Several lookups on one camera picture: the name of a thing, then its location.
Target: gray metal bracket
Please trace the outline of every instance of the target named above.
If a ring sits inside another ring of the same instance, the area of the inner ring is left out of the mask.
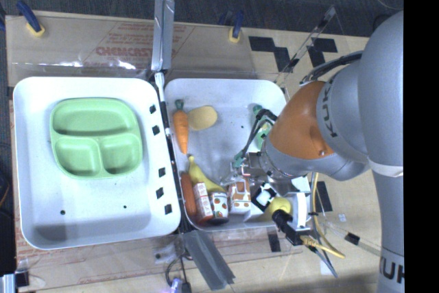
[[[205,232],[184,233],[183,241],[185,248],[212,291],[223,290],[227,285],[233,283],[235,278],[233,272]]]
[[[15,274],[0,277],[0,293],[15,293]]]
[[[174,8],[174,0],[155,0],[151,61],[151,71],[153,73],[171,68]]]

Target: green plastic plate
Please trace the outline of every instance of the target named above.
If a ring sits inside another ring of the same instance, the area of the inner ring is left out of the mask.
[[[134,111],[112,98],[66,99],[51,112],[52,150],[59,168],[74,178],[121,176],[143,156]]]

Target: toy carrot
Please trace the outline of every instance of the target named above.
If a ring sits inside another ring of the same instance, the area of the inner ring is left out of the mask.
[[[197,205],[195,203],[195,195],[193,194],[192,181],[188,173],[183,172],[180,176],[183,198],[185,199],[185,208],[190,218],[197,215]]]
[[[187,154],[187,144],[189,140],[189,120],[183,111],[183,101],[176,100],[177,111],[174,113],[174,130],[176,133],[178,147],[183,154]]]

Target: white sink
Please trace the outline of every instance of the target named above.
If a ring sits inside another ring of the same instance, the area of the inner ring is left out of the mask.
[[[134,111],[143,159],[133,172],[78,180],[57,166],[51,111],[64,99],[81,97],[120,99]],[[156,91],[146,81],[26,78],[14,89],[14,122],[21,227],[32,246],[49,250],[120,242],[177,228],[180,207],[163,120]]]

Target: white tray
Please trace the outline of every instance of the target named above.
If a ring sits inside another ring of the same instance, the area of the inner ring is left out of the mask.
[[[59,101],[73,97],[112,97],[133,109],[143,140],[143,161],[136,170],[77,180],[58,168],[49,117]],[[14,116],[21,228],[31,245],[47,250],[103,244],[167,235],[177,228],[181,214],[176,185],[158,98],[149,83],[132,78],[26,78],[14,89]],[[153,126],[160,133],[154,135]],[[162,168],[165,174],[159,176]]]
[[[178,78],[165,87],[167,113],[173,137],[177,145],[172,115],[176,111],[175,100],[183,99],[184,110],[211,105],[218,114],[215,125],[206,130],[189,132],[188,156],[194,155],[195,162],[213,182],[220,182],[230,171],[230,162],[245,146],[254,123],[253,107],[257,104],[271,110],[275,115],[281,113],[286,105],[282,90],[273,82],[266,80],[235,80],[215,78]],[[179,173],[187,172],[189,161],[176,146],[176,165]],[[253,142],[249,152],[256,152]],[[229,222],[199,226],[205,231],[222,231],[241,228],[273,226],[271,219],[244,222],[243,215],[230,214]]]

